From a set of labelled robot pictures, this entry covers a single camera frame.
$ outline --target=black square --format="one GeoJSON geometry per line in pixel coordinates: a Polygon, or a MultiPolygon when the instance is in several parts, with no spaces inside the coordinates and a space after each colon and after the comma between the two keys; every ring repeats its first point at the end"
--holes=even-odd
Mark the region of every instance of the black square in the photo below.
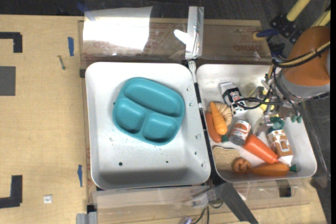
{"type": "Polygon", "coordinates": [[[16,67],[0,67],[0,96],[15,96],[16,67]]]}

